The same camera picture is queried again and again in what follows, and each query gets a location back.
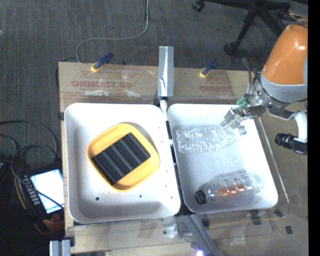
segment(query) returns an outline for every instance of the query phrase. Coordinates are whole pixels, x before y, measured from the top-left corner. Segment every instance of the black bottle cap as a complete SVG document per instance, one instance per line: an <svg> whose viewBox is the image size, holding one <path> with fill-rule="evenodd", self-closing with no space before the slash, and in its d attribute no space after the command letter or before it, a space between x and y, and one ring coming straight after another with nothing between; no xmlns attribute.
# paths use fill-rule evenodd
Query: black bottle cap
<svg viewBox="0 0 320 256"><path fill-rule="evenodd" d="M207 201L205 192L203 190L195 192L195 200L199 205L204 205Z"/></svg>

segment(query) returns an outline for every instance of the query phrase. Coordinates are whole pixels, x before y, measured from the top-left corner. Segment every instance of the transparent plastic object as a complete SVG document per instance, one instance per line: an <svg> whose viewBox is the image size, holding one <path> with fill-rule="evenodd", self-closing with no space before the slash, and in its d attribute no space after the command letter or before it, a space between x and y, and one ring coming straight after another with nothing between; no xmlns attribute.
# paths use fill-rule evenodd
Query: transparent plastic object
<svg viewBox="0 0 320 256"><path fill-rule="evenodd" d="M178 150L181 153L216 152L247 134L244 126L232 129L220 124L190 126L176 131Z"/></svg>
<svg viewBox="0 0 320 256"><path fill-rule="evenodd" d="M247 173L208 184L195 193L198 204L218 204L239 197L254 195L262 191L263 183L259 175Z"/></svg>

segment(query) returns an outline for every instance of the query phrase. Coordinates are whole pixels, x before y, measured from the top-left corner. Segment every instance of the yellow container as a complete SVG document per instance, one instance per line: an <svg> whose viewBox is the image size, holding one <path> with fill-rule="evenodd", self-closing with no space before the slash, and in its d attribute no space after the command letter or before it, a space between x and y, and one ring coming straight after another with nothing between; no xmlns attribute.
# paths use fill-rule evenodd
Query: yellow container
<svg viewBox="0 0 320 256"><path fill-rule="evenodd" d="M95 165L92 158L129 133L135 136L138 142L149 153L150 157L112 185L110 180L108 180L103 172ZM95 137L86 148L86 157L93 168L108 182L110 187L118 192L133 189L146 180L160 166L160 157L156 149L138 129L127 123L119 123Z"/></svg>

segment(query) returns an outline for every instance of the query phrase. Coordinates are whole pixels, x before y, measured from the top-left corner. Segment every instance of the white cable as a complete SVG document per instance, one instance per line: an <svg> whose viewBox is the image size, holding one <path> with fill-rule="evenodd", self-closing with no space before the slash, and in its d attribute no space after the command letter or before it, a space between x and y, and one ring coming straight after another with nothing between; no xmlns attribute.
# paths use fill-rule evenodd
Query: white cable
<svg viewBox="0 0 320 256"><path fill-rule="evenodd" d="M148 29L148 21L149 21L149 14L148 14L148 4L149 4L149 0L146 0L146 4L145 4L145 10L146 10L146 22L145 22L145 29L142 33L138 34L138 35L134 35L134 36L130 36L130 37L124 37L124 38L110 38L110 37L94 37L94 38L89 38L87 40L82 41L81 43L78 44L76 50L75 50L75 56L77 61L80 63L80 59L78 57L78 50L80 48L80 46L83 43L86 43L88 41L93 41L93 40L128 40L128 39L134 39L134 38L138 38L140 36L142 36Z"/></svg>

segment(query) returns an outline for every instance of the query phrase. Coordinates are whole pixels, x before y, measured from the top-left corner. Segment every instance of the light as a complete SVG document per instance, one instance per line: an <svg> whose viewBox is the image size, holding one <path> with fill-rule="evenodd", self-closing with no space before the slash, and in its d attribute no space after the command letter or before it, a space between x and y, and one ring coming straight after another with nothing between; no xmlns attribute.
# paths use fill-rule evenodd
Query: light
<svg viewBox="0 0 320 256"><path fill-rule="evenodd" d="M204 252L199 249L196 251L196 256L205 256L205 255L204 255Z"/></svg>

